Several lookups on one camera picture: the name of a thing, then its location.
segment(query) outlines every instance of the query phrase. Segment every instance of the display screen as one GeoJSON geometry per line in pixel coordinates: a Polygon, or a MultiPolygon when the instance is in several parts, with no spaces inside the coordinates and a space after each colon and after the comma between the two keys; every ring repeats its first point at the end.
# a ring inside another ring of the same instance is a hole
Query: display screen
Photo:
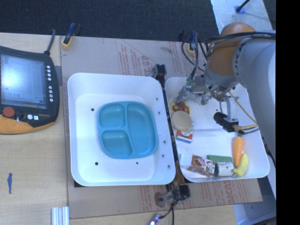
{"type": "Polygon", "coordinates": [[[1,103],[46,109],[45,63],[1,54],[1,103]]]}

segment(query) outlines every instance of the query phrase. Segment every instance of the wooden table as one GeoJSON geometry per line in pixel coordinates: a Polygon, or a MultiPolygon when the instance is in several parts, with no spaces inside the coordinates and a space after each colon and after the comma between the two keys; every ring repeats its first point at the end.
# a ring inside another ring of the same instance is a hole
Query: wooden table
{"type": "MultiPolygon", "coordinates": [[[[0,33],[0,45],[43,53],[51,35],[0,33]]],[[[51,58],[61,66],[60,37],[56,36],[51,58]]],[[[23,135],[0,135],[0,224],[50,225],[51,208],[68,206],[66,149],[62,89],[60,113],[56,123],[47,129],[23,135]],[[11,194],[8,175],[12,173],[11,194]]],[[[147,224],[152,212],[117,216],[71,219],[71,225],[147,224]]],[[[175,224],[234,225],[231,205],[176,210],[175,224]]],[[[172,224],[172,214],[159,222],[172,224]]]]}

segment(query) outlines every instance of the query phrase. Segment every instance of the white power strip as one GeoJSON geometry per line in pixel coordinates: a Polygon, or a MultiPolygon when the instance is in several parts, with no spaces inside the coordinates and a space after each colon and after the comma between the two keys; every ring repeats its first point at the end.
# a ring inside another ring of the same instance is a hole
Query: white power strip
{"type": "Polygon", "coordinates": [[[51,208],[51,225],[69,225],[69,207],[51,208]]]}

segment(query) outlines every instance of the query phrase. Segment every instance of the white tray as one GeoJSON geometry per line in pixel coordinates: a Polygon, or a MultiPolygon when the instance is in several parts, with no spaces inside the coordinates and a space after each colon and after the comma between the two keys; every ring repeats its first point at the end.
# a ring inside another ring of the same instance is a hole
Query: white tray
{"type": "MultiPolygon", "coordinates": [[[[165,89],[167,93],[168,104],[178,96],[179,91],[186,84],[185,77],[172,77],[166,81],[165,89]]],[[[246,111],[254,118],[248,93],[240,84],[232,92],[234,96],[240,97],[238,101],[243,105],[246,111]]],[[[236,132],[226,132],[217,124],[213,116],[220,112],[219,102],[210,99],[208,104],[201,105],[201,97],[190,94],[185,101],[191,108],[191,118],[194,122],[193,140],[190,144],[176,140],[177,152],[181,154],[195,154],[206,158],[206,155],[219,155],[232,157],[233,138],[237,136],[236,132]]],[[[223,112],[227,113],[226,105],[222,106],[223,112]]],[[[239,120],[240,126],[252,125],[254,122],[236,105],[233,110],[233,117],[239,120]]],[[[243,136],[244,153],[248,155],[248,169],[244,176],[237,177],[205,177],[181,168],[182,174],[191,182],[206,182],[216,180],[235,180],[251,179],[265,177],[269,173],[270,164],[264,148],[264,144],[259,131],[243,136]]]]}
{"type": "Polygon", "coordinates": [[[162,185],[175,177],[172,142],[160,83],[152,77],[77,73],[67,83],[71,172],[83,186],[162,185]],[[136,101],[151,110],[156,151],[143,158],[116,159],[102,150],[97,112],[111,102],[136,101]]]}

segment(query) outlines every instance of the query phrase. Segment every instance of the black floor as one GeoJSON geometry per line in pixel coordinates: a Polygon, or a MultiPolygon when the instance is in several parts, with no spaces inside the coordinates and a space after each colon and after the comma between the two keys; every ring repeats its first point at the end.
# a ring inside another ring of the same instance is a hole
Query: black floor
{"type": "MultiPolygon", "coordinates": [[[[263,0],[276,30],[276,0],[263,0]]],[[[0,32],[176,41],[196,30],[201,40],[218,35],[210,0],[0,0],[0,32]]]]}

